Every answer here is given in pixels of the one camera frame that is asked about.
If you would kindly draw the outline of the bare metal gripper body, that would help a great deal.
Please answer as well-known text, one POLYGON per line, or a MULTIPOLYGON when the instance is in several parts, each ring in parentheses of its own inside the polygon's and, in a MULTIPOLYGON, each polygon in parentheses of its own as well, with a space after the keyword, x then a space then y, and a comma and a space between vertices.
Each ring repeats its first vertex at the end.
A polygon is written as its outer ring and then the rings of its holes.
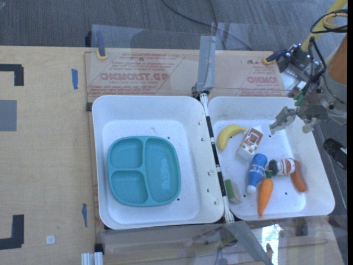
POLYGON ((347 123, 347 105, 329 94, 305 94, 295 97, 296 114, 301 119, 331 119, 339 125, 347 123))

